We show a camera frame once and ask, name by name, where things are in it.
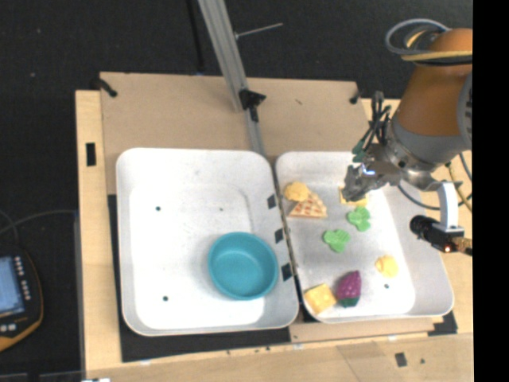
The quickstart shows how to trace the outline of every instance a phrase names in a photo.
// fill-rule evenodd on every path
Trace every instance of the green toy food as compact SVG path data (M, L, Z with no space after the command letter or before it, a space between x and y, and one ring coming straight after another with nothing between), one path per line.
M355 225L358 231L367 231L371 224L369 218L371 217L369 211L365 207L357 207L353 211L347 213L347 220L350 224Z
M325 231L323 235L324 242L331 247L333 251L341 253L344 251L346 243L350 240L350 234L343 229L336 231Z

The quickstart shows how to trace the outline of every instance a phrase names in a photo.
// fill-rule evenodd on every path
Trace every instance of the device screen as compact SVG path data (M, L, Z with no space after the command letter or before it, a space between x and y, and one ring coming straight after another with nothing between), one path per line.
M24 310L25 305L17 283L13 258L0 257L0 318Z

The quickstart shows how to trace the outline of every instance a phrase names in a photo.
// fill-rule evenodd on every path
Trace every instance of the toy pizza slice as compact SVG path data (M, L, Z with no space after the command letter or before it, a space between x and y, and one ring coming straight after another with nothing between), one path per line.
M297 218L325 218L327 216L327 207L323 201L313 192L309 192L308 197L297 203L289 216Z

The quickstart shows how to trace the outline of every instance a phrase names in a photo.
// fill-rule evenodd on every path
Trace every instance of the white tray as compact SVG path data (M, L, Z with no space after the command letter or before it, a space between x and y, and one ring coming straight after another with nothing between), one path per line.
M298 299L280 274L265 297L223 296L207 254L227 232L265 240L290 262L269 163L250 151L130 149L117 161L122 312L147 336L282 328Z
M425 210L406 199L397 188L386 185L367 195L371 227L359 232L347 222L346 214L355 209L340 203L339 187L344 185L349 152L290 152L276 163L281 191L291 182L304 182L317 193L328 208L325 219L287 217L289 243L297 265L303 292L322 283L334 291L338 279L359 270L362 295L354 307L339 303L315 315L327 323L361 321L376 318L439 316L453 307L453 291L440 252L418 240L410 231L410 220L425 215ZM417 199L417 191L409 189ZM283 197L285 215L296 203ZM327 230L346 230L351 240L336 253L322 240ZM382 255L392 255L399 266L396 277L388 279L375 268Z

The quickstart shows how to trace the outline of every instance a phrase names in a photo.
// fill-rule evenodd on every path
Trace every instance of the cable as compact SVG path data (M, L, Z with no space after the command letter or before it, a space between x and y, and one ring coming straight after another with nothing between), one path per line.
M396 32L408 27L416 25L410 34L403 39L404 48L395 47L391 39ZM385 46L392 53L398 54L402 60L414 62L416 64L434 65L434 66L450 66L471 64L473 60L472 51L429 51L425 49L415 48L423 36L430 34L440 34L451 29L438 21L429 20L427 18L413 18L402 21L392 27L385 36Z
M383 105L383 93L380 91L375 92L373 95L373 99L371 101L371 124L368 132L364 135L363 139L365 139L369 135L369 139L367 140L366 145L363 148L363 151L366 152L370 145L373 143L374 138L376 137L380 144L384 145L384 131L387 128L388 123L388 112L391 110L391 106L387 105L382 109ZM383 121L382 126L380 126L380 121L383 116L387 115L386 119Z
M426 208L426 209L431 209L432 211L440 211L440 207L434 207L434 206L431 206L431 205L426 205L426 204L423 204L422 202L416 200L415 198L413 198L410 194L408 194L407 191L405 191L403 189L403 187L401 187L401 184L398 185L398 189L401 191L401 193L406 197L408 198L410 201L412 201L414 204L416 205L419 205L420 207L423 207L423 208ZM467 197L465 197L465 200L470 200L472 198L472 193L470 193ZM461 207L462 205L464 204L464 201L462 202L459 202L458 203L458 207Z
M13 229L13 232L14 232L14 242L16 244L19 244L19 233L17 232L16 224L10 218L10 216L7 215L5 212L3 212L1 209L0 209L0 215L4 216L9 221L9 227L8 228L12 228Z
M452 181L457 181L456 173L454 172L454 169L453 169L453 164L452 163L448 163L447 168L449 169L449 175L451 176L451 180ZM470 210L470 212L472 212L472 204L470 204L468 202L467 197L463 194L463 191L461 189L459 189L459 188L456 188L456 192L458 193L458 195L460 196L461 200L463 201L463 204L465 204L465 206Z
M39 218L41 216L56 215L56 214L61 214L61 213L62 214L71 213L73 215L76 215L76 210L75 209L54 209L52 211L39 212L39 213L30 215L30 216L26 216L25 218L17 220L16 222L10 223L10 225L8 227L1 229L0 235L3 235L4 233L8 232L11 229L17 233L16 227L20 224L24 224L25 222L27 222L29 220L33 220L33 219Z
M382 144L385 146L387 144L387 128L389 127L390 114L387 113L385 115L385 119L382 123Z
M423 207L423 208L426 208L426 209L431 209L432 211L440 211L440 207L433 207L431 205L426 205L426 204L423 204L422 202L416 200L414 197L412 197L410 194L408 194L407 191L405 191L403 189L403 187L401 187L401 184L398 185L398 189L401 191L401 193L407 197L410 201L412 201L414 204L416 205L419 205L420 207Z
M470 168L467 165L467 161L464 159L463 153L460 153L460 160L461 160L461 164L463 164L465 173L468 175L468 179L471 181L472 180L472 172L470 171Z

